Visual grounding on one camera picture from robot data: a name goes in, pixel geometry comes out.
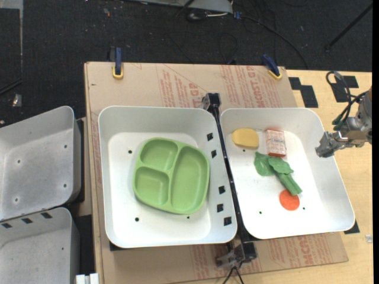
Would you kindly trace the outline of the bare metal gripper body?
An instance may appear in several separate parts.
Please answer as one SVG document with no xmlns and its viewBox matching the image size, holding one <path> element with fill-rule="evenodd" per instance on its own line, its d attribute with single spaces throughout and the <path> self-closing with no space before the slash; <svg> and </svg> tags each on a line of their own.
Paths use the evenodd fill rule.
<svg viewBox="0 0 379 284">
<path fill-rule="evenodd" d="M 338 140 L 344 147 L 362 147 L 372 143 L 372 120 L 370 114 L 357 111 L 354 117 L 348 117 L 338 129 Z"/>
</svg>

